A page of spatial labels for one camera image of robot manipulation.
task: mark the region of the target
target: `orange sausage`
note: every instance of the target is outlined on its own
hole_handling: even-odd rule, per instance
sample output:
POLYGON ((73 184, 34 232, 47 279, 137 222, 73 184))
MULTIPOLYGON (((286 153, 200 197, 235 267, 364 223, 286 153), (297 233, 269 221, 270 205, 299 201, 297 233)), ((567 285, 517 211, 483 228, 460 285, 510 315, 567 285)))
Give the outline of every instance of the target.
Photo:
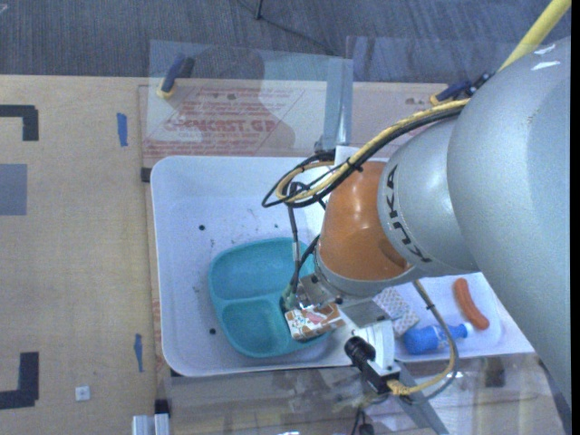
POLYGON ((453 293, 455 294, 455 299, 459 303, 461 311, 473 326, 479 330, 486 330, 489 327, 489 320, 473 303, 473 298, 471 298, 471 293, 469 292, 468 281, 463 277, 457 279, 453 283, 453 293))

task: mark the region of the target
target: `teal plate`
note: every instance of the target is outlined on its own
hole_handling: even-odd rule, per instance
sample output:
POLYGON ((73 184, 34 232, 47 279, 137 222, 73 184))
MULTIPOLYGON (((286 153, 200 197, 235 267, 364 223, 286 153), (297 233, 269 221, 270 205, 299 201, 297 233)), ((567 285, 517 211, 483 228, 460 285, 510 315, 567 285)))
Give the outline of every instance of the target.
MULTIPOLYGON (((319 343, 294 340, 280 309, 280 295, 294 272, 292 238, 271 238, 234 246, 209 266, 209 295, 231 345, 253 358, 271 358, 319 343)), ((306 246, 301 244, 304 253, 306 246)), ((310 256, 300 276, 311 274, 310 256)))

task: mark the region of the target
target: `blue plastic bottle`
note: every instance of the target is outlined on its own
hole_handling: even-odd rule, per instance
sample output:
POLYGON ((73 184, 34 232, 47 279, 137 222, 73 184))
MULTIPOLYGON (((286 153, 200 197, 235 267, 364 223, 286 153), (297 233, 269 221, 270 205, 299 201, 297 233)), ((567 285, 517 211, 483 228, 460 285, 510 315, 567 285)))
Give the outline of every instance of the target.
MULTIPOLYGON (((457 326, 448 325, 448 327, 451 336, 455 340, 458 338, 466 338, 473 332, 473 325, 470 323, 457 326)), ((405 343, 405 348, 407 348, 407 351, 410 354, 423 354, 448 346, 447 335, 443 328, 438 324, 429 325, 422 329, 413 327, 405 333, 402 340, 405 343)))

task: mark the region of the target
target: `white tray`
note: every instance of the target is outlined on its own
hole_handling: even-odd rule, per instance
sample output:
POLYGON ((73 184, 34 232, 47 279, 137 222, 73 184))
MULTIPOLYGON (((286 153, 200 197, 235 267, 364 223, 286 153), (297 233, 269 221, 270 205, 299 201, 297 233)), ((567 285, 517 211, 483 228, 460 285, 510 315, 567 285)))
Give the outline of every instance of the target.
MULTIPOLYGON (((343 351, 350 329, 343 327, 321 343, 276 358, 250 358, 238 353, 221 333, 208 292, 210 261, 236 244, 272 237, 290 237, 283 205, 262 208, 270 187, 295 164, 294 158, 168 157, 151 172, 155 224, 161 339, 168 365, 184 376, 351 365, 343 351)), ((319 232, 323 211, 318 205, 295 212, 299 237, 308 244, 319 232)), ((462 357, 531 352, 533 349, 497 301, 483 276, 474 286, 474 300, 491 322, 490 330, 459 343, 462 357)), ((423 281, 432 300, 450 324, 456 323, 450 279, 423 281)), ((434 320, 412 285, 397 287, 421 319, 434 320)), ((428 361, 446 352, 411 356, 401 343, 402 361, 428 361)))

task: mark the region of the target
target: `yellow cable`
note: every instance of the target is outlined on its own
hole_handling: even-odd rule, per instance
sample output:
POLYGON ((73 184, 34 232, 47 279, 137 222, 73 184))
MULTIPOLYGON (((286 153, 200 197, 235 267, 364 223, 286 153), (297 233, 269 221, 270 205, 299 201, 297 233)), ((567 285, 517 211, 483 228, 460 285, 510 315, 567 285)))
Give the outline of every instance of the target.
POLYGON ((572 0, 552 0, 498 71, 501 71, 525 54, 530 53, 541 44, 556 23, 560 21, 560 18, 568 11, 571 4, 572 0))
MULTIPOLYGON (((429 295, 425 291, 425 288, 423 287, 421 282, 419 280, 416 280, 413 283, 415 284, 417 289, 419 289, 421 291, 421 295, 424 298, 426 298, 428 303, 431 305, 432 302, 429 299, 429 295)), ((443 323, 443 319, 440 317, 439 312, 437 312, 436 309, 431 309, 431 311, 440 319, 440 322, 443 323)), ((394 395, 410 395, 412 393, 421 392, 422 390, 425 390, 426 388, 429 388, 429 387, 435 385, 436 383, 441 382, 450 372, 453 371, 453 368, 455 367, 455 361, 457 360, 457 356, 455 354, 455 348, 450 345, 453 338, 451 337, 451 333, 450 333, 449 329, 447 328, 447 326, 444 327, 444 330, 445 330, 445 334, 447 335, 447 340, 449 341, 449 364, 447 365, 445 370, 442 373, 433 377, 432 379, 430 379, 424 383, 421 383, 419 385, 414 385, 412 387, 407 387, 406 385, 404 385, 403 383, 401 383, 398 380, 387 381, 387 386, 391 389, 392 394, 394 394, 394 395)))
MULTIPOLYGON (((356 162, 356 160, 358 160, 360 157, 362 157, 376 143, 378 143, 381 140, 385 140, 390 135, 392 135, 395 131, 405 127, 410 122, 422 120, 424 118, 428 118, 429 116, 431 116, 433 114, 437 114, 437 113, 440 113, 442 111, 452 110, 454 108, 464 106, 465 104, 467 104, 468 101, 469 101, 469 99, 456 100, 456 101, 442 103, 441 105, 434 106, 433 108, 430 108, 428 110, 417 111, 417 112, 413 113, 411 116, 408 116, 407 118, 404 118, 402 120, 395 122, 391 127, 383 130, 376 137, 374 137, 373 139, 371 139, 367 143, 365 143, 360 149, 358 149, 356 151, 356 153, 354 153, 348 159, 348 162, 344 162, 340 166, 340 168, 338 168, 331 176, 329 176, 328 178, 323 180, 321 183, 319 183, 316 187, 311 188, 310 190, 304 190, 304 191, 299 192, 296 195, 292 196, 291 198, 285 199, 285 195, 283 193, 283 190, 284 190, 284 187, 286 186, 286 184, 288 184, 298 174, 301 174, 302 172, 304 172, 303 168, 293 169, 293 171, 288 173, 285 176, 285 178, 280 181, 280 183, 276 187, 275 195, 279 199, 285 199, 285 201, 287 201, 287 202, 296 202, 296 201, 300 201, 302 199, 309 198, 313 195, 316 195, 318 192, 326 189, 328 186, 332 185, 336 180, 338 180, 338 178, 340 178, 344 174, 344 172, 346 172, 352 166, 352 164, 349 164, 349 162, 350 163, 356 162)), ((315 163, 315 164, 317 166, 307 165, 307 166, 304 166, 304 169, 310 169, 310 168, 314 168, 314 167, 318 167, 318 166, 328 166, 328 162, 315 163)))

